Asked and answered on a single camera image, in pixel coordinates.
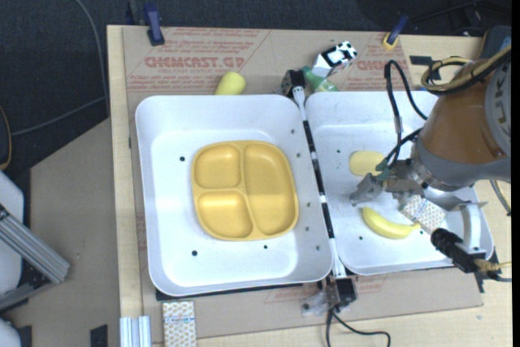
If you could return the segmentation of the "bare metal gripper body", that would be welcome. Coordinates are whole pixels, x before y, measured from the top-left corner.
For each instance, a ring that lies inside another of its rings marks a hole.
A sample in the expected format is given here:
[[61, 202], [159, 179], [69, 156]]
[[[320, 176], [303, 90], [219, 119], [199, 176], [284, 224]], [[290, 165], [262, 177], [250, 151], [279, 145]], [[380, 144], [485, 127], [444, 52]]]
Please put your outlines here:
[[394, 197], [423, 195], [433, 176], [417, 159], [398, 160], [379, 175], [383, 190]]

